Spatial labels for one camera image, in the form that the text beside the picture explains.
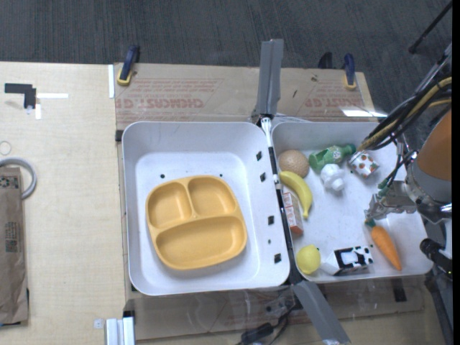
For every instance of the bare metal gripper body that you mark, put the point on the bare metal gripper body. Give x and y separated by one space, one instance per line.
399 198

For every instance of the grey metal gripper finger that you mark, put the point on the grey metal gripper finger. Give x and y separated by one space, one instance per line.
371 208
385 210

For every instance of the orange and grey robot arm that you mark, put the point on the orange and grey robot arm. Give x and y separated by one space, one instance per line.
435 149

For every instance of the white plastic tray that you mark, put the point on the white plastic tray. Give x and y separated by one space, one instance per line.
341 221
201 146

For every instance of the orange carrot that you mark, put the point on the orange carrot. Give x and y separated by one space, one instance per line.
386 244

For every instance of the white can with orange print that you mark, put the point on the white can with orange print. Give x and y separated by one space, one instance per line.
363 164

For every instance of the white bottle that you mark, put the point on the white bottle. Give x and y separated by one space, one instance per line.
332 178

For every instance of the black and white milk carton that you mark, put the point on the black and white milk carton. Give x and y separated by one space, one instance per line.
350 261

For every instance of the green bottle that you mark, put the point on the green bottle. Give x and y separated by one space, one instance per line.
328 156

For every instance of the yellow banana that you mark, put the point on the yellow banana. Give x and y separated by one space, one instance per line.
300 189

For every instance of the yellow lemon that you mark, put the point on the yellow lemon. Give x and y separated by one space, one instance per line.
308 259

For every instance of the brown round bread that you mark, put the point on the brown round bread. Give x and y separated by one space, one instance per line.
293 162

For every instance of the yellow divided plate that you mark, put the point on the yellow divided plate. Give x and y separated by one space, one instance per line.
196 225

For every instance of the brown cardboard board red print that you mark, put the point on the brown cardboard board red print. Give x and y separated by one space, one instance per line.
201 95

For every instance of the brown paper bag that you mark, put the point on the brown paper bag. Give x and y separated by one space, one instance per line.
12 257

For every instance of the black cylinder on white bracket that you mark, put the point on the black cylinder on white bracket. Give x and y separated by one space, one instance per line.
433 252

